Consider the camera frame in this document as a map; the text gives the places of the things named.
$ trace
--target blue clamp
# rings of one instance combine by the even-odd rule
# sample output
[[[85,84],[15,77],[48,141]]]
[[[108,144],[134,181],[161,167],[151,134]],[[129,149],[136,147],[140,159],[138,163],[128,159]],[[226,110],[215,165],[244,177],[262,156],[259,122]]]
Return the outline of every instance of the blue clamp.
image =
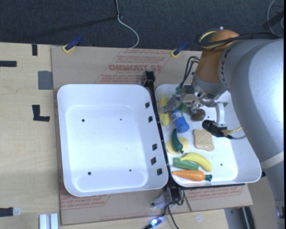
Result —
[[[189,42],[184,42],[178,48],[172,50],[171,57],[177,58],[180,55],[181,51],[184,50],[189,44],[190,44]]]
[[[78,46],[83,39],[84,36],[77,36],[73,38],[67,45],[64,45],[62,47],[62,50],[66,53],[73,51],[74,46]]]

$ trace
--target orange carrot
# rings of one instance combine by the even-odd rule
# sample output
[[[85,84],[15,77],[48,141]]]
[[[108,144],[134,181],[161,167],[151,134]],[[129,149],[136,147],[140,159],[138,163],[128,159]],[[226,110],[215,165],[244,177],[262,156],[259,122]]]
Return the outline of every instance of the orange carrot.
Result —
[[[212,175],[205,175],[201,170],[175,170],[172,174],[192,181],[212,180]]]

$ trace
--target cardboard sheet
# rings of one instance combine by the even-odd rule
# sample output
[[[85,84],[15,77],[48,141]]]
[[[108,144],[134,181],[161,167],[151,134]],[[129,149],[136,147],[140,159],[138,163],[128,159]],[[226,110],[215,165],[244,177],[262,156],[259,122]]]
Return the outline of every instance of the cardboard sheet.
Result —
[[[60,181],[61,224],[156,216],[161,210],[150,208],[150,201],[161,195],[162,189],[78,198],[63,185],[57,91],[70,83],[139,83],[144,71],[154,71],[155,87],[165,83],[180,83],[190,56],[201,52],[183,51],[171,58],[169,50],[117,49],[76,47],[64,53],[61,46],[51,48],[54,111],[57,136]],[[191,76],[185,83],[190,83]],[[173,213],[252,205],[247,185],[225,188],[200,188],[185,192],[187,203],[172,208]]]

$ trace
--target light wood surface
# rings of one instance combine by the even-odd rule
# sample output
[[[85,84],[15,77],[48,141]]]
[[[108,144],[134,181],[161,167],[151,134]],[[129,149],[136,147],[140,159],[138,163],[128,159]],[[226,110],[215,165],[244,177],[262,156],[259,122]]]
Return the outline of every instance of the light wood surface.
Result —
[[[0,208],[20,208],[21,214],[0,218],[1,228],[38,228],[40,214],[60,213],[53,91],[38,90],[38,71],[51,71],[49,45],[0,43],[0,60],[17,67],[0,68]],[[32,105],[49,122],[33,121]],[[202,221],[195,219],[200,215]],[[144,228],[153,218],[124,219],[60,226],[82,228]],[[227,229],[224,210],[175,214],[180,228]],[[172,220],[158,227],[174,228]]]

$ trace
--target empty white tray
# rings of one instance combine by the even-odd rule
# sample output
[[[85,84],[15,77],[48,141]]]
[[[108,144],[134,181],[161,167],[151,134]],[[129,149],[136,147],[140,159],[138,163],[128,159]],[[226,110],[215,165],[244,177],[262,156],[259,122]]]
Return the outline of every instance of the empty white tray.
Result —
[[[165,98],[170,99],[176,93],[177,84],[164,84],[157,87],[155,95],[157,102],[160,102],[162,93],[165,93]],[[227,125],[228,130],[234,130],[240,127],[238,119],[236,117],[231,95],[229,92],[225,92],[218,100],[218,102],[228,103],[224,107],[224,123]],[[208,108],[203,106],[205,110],[204,120],[217,120],[217,113],[214,107]],[[259,161],[254,153],[247,138],[240,140],[231,140],[224,137],[212,136],[212,142],[214,144],[213,151],[206,151],[198,149],[194,146],[193,130],[202,130],[203,121],[192,121],[189,114],[184,114],[190,129],[185,133],[177,133],[178,137],[185,137],[189,141],[189,149],[185,152],[195,152],[205,156],[212,165],[212,172],[206,172],[205,174],[211,174],[213,176],[212,181],[195,182],[181,177],[173,175],[173,179],[176,183],[183,187],[199,187],[199,186],[221,186],[221,185],[233,185],[241,183],[256,182],[261,177],[261,167]],[[173,122],[169,125],[162,125],[163,138],[167,142],[171,140],[173,129],[176,128]],[[231,134],[235,137],[241,137],[244,132],[238,131]],[[182,154],[173,155],[167,153],[168,162],[170,164],[170,170],[181,170],[172,166],[174,157],[181,157]]]
[[[149,92],[69,84],[57,94],[63,181],[74,196],[162,188],[168,171]]]

